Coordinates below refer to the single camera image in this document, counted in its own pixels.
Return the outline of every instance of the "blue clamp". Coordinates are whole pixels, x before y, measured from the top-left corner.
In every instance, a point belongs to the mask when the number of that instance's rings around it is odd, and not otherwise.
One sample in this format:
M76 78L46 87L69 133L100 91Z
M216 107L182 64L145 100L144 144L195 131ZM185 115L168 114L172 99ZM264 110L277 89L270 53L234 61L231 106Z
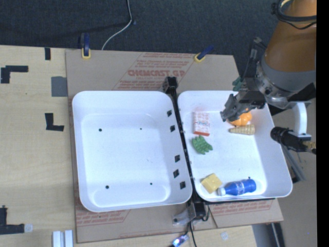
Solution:
M202 52L200 52L194 56L194 61L197 63L200 63L202 60L205 59L206 54L209 54L213 50L214 50L214 46L207 47L205 50L203 50Z
M81 48L81 56L83 59L90 59L91 52L90 52L90 37L89 33L82 33L80 37L80 48Z

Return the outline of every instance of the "cardboard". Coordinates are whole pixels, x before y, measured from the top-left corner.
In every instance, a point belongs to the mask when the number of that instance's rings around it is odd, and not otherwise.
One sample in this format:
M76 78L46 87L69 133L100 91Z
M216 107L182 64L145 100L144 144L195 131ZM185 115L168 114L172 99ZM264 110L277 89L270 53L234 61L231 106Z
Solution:
M92 213L79 200L77 162L71 102L81 91L161 90L165 77L177 77L177 93L190 90L232 90L238 77L233 56L207 55L201 63L193 54L92 50L90 59L81 50L66 50L72 167L75 188L77 242L184 232L172 217L185 204ZM211 216L195 230L282 221L277 199L210 205Z

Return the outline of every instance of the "yellow sponge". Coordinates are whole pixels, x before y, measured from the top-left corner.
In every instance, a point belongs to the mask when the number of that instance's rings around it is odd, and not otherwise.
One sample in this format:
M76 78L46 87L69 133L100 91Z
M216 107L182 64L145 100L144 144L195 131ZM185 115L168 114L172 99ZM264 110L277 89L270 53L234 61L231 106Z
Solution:
M217 190L221 185L221 180L216 176L215 173L207 176L201 181L201 184L205 187L208 193L213 193Z

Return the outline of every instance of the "empty white tray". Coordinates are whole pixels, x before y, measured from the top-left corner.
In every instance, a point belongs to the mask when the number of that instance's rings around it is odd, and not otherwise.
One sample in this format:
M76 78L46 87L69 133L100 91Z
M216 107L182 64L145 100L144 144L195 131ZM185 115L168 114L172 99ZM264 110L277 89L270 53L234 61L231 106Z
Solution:
M86 91L72 102L79 193L94 212L184 203L192 185L170 97Z
M270 132L274 127L268 106L252 110L251 124L255 125L254 135L233 134L228 131L234 127L223 122L220 111L232 91L187 91L178 97L178 106L183 123L192 175L197 193L206 201L235 201L285 197L293 185L281 146L272 140ZM193 113L210 114L210 135L206 142L213 150L205 155L197 153L192 146ZM242 179L252 178L257 184L255 192L240 196L218 196L209 194L202 179L215 173L223 185Z

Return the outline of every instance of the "blue bottle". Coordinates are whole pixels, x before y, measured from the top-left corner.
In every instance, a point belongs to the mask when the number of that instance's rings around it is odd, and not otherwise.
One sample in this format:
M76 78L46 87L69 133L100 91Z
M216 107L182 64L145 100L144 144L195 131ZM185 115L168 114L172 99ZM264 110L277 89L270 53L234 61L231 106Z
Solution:
M253 179L245 179L228 183L225 187L218 189L218 195L224 196L226 194L238 196L247 192L254 192L256 190L256 182Z

